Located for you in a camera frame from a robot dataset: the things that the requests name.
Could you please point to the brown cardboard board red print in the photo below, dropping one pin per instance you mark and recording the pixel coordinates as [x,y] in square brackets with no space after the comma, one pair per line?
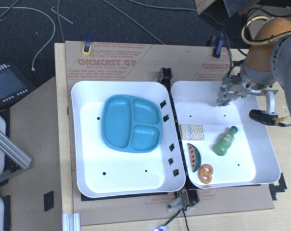
[140,56]

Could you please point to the black cylinder on white bracket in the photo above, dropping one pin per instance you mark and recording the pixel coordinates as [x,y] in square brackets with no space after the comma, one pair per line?
[261,117]

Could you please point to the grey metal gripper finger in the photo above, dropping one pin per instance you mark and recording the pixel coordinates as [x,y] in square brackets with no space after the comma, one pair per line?
[221,97]
[229,98]

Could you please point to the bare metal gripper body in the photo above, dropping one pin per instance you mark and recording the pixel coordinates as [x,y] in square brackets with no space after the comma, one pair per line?
[236,88]

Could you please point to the white plastic tray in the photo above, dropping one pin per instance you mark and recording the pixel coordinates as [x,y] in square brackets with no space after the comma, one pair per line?
[244,162]
[126,172]

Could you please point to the orange pretzel toy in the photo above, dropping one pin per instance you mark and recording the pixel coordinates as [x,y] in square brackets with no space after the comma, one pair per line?
[203,175]

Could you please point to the pale printed packet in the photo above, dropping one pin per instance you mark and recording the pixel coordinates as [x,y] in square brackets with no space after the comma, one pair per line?
[191,132]

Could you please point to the watermelon slice toy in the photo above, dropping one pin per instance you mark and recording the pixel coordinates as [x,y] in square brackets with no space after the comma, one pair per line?
[194,157]

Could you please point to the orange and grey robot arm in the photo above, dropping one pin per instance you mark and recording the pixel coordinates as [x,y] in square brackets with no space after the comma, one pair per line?
[260,54]

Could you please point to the green plastic bottle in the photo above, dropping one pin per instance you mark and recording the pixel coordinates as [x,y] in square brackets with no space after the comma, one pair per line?
[223,143]

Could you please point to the blue divided plate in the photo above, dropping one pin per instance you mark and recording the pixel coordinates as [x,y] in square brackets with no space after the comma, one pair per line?
[118,124]

